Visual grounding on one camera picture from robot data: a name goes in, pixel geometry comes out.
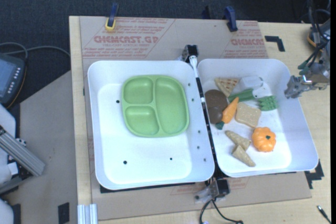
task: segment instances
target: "table surface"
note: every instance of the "table surface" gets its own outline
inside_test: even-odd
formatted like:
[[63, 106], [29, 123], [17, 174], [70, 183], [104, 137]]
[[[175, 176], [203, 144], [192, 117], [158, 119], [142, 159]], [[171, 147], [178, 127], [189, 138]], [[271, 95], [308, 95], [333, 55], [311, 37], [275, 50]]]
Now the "table surface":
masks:
[[[88, 141], [86, 130], [85, 100], [83, 97], [83, 72], [81, 58], [80, 17], [69, 17], [72, 92], [75, 121], [75, 147], [77, 170], [77, 198], [79, 205], [92, 203]], [[269, 58], [282, 61], [290, 73], [297, 76], [297, 66], [313, 51], [306, 37], [310, 29], [307, 24], [259, 23], [263, 36], [279, 36], [286, 52], [280, 52], [276, 43], [265, 42]], [[330, 154], [330, 87], [326, 90], [309, 91], [302, 94], [300, 103], [308, 127], [313, 137], [324, 177], [313, 181], [312, 198], [271, 202], [247, 206], [222, 208], [224, 216], [241, 219], [248, 223], [328, 223], [318, 211], [320, 205], [331, 218], [331, 154]], [[199, 211], [177, 212], [154, 216], [125, 218], [100, 221], [99, 223], [120, 224], [175, 224], [198, 223]], [[228, 223], [216, 212], [208, 209], [203, 214], [203, 221], [210, 224]]]

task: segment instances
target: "toy carrot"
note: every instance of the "toy carrot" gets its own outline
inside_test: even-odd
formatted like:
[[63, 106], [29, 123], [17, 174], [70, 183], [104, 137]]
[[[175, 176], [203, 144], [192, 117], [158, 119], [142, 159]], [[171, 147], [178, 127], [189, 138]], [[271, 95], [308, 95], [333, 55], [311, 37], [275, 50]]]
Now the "toy carrot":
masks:
[[226, 109], [223, 110], [223, 117], [222, 117], [222, 121], [224, 123], [229, 123], [236, 111], [237, 111], [237, 105], [238, 105], [238, 102], [239, 102], [239, 97], [236, 97], [227, 107]]

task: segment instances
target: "toy pumpkin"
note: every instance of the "toy pumpkin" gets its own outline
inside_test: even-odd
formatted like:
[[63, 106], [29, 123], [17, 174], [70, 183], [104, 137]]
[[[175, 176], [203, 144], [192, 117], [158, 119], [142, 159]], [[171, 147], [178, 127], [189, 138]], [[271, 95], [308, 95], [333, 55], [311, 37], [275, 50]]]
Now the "toy pumpkin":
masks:
[[271, 152], [276, 144], [276, 135], [268, 127], [257, 127], [252, 134], [253, 145], [262, 152]]

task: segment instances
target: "brown round food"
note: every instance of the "brown round food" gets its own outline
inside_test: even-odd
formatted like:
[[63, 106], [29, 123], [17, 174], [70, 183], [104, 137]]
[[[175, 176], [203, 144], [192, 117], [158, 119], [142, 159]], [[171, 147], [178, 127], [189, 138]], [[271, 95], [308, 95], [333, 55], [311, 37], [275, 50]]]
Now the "brown round food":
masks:
[[223, 111], [219, 107], [213, 106], [212, 108], [208, 108], [208, 116], [210, 123], [216, 124], [222, 120]]
[[226, 96], [221, 91], [208, 90], [204, 97], [208, 109], [217, 106], [223, 111], [228, 105]]

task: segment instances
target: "white tray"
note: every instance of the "white tray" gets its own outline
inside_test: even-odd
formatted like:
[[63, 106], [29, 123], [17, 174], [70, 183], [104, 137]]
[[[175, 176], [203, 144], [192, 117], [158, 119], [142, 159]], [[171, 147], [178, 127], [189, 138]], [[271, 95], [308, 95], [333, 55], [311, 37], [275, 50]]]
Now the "white tray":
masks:
[[[273, 152], [263, 153], [251, 145], [247, 153], [256, 163], [249, 167], [232, 157], [233, 142], [225, 135], [226, 130], [234, 131], [251, 139], [253, 129], [233, 119], [218, 130], [211, 124], [216, 156], [220, 169], [228, 176], [242, 177], [273, 173], [311, 170], [317, 166], [318, 155], [312, 140], [299, 99], [287, 99], [284, 90], [290, 78], [288, 68], [274, 59], [205, 59], [198, 65], [203, 92], [218, 89], [214, 79], [259, 76], [264, 85], [256, 94], [276, 96], [279, 108], [262, 111], [258, 126], [269, 127], [275, 134], [277, 144]], [[246, 104], [257, 107], [257, 101]]]
[[[184, 88], [190, 123], [172, 137], [139, 137], [125, 125], [121, 89], [130, 77], [166, 75]], [[88, 70], [94, 161], [105, 188], [203, 182], [212, 177], [214, 160], [200, 95], [191, 66], [182, 61], [97, 61]]]

